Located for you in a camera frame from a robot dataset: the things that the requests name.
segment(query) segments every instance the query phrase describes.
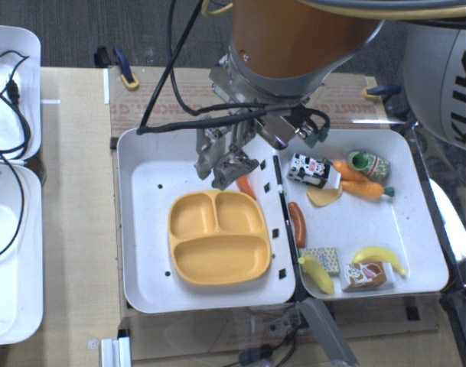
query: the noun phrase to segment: yellow banana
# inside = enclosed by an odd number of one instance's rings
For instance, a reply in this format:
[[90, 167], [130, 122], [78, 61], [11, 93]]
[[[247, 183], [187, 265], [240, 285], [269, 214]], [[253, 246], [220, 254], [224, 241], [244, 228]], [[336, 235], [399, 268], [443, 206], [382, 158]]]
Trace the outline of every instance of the yellow banana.
[[302, 270], [309, 274], [319, 288], [326, 294], [334, 294], [333, 280], [312, 255], [306, 254], [298, 258]]
[[368, 246], [359, 250], [352, 258], [352, 262], [354, 264], [374, 261], [389, 262], [400, 274], [406, 273], [406, 270], [401, 266], [396, 255], [388, 248]]

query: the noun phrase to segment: yellow cable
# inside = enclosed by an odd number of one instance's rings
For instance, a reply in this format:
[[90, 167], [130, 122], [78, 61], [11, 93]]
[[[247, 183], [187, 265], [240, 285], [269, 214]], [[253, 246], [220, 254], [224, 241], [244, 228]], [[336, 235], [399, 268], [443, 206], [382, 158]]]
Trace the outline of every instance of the yellow cable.
[[306, 0], [297, 0], [312, 8], [330, 12], [331, 14], [351, 16], [353, 18], [415, 21], [420, 19], [447, 19], [466, 17], [466, 6], [449, 8], [409, 9], [405, 11], [391, 9], [345, 8], [333, 7]]
[[202, 9], [201, 9], [201, 13], [203, 16], [207, 17], [207, 18], [210, 18], [212, 16], [218, 16], [218, 15], [221, 15], [223, 14], [224, 12], [227, 12], [229, 11], [232, 7], [233, 7], [233, 3], [229, 3], [228, 5], [226, 5], [225, 7], [222, 7], [222, 8], [219, 8], [215, 11], [208, 11], [207, 10], [207, 7], [209, 6], [209, 3], [210, 3], [210, 0], [204, 0], [202, 2]]

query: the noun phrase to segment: yellow plate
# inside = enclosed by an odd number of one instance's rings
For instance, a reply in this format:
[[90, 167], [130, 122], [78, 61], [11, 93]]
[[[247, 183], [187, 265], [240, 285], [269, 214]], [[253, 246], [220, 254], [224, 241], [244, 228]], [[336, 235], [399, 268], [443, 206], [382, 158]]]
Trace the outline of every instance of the yellow plate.
[[196, 285], [249, 281], [270, 265], [262, 211], [254, 199], [235, 190], [178, 197], [168, 214], [168, 241], [178, 274]]

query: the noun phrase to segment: wooden table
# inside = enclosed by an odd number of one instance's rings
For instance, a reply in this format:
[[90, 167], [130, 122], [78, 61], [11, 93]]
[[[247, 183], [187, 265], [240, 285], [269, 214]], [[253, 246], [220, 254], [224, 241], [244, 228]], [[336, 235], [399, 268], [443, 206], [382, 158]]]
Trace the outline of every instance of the wooden table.
[[[109, 105], [103, 71], [42, 68], [44, 318], [22, 343], [3, 346], [0, 367], [97, 367], [100, 339], [120, 322], [116, 214]], [[434, 330], [349, 340], [361, 366], [460, 365], [446, 313]], [[205, 355], [136, 365], [224, 365]], [[299, 346], [295, 365], [331, 365], [317, 344]]]

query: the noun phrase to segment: orange carrot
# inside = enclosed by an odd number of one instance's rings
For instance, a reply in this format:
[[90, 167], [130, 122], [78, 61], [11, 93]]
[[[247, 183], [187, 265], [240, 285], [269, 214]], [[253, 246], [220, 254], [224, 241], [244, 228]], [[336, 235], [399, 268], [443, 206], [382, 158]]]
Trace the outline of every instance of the orange carrot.
[[236, 184], [238, 185], [238, 188], [243, 192], [246, 193], [248, 196], [252, 197], [254, 200], [256, 200], [256, 196], [253, 192], [253, 189], [249, 185], [248, 178], [246, 176], [247, 174], [242, 175], [241, 177], [238, 177], [236, 179]]
[[295, 245], [298, 248], [303, 248], [306, 244], [306, 222], [302, 215], [301, 208], [294, 201], [287, 204], [288, 214], [292, 218], [295, 229]]
[[341, 180], [357, 180], [360, 182], [369, 182], [369, 178], [367, 178], [361, 172], [351, 169], [348, 167], [347, 162], [343, 161], [334, 161], [333, 168], [341, 174]]
[[356, 180], [342, 180], [341, 186], [344, 191], [363, 197], [378, 198], [383, 194], [391, 197], [394, 196], [393, 187], [387, 187], [384, 189], [380, 183], [372, 181], [360, 182]]

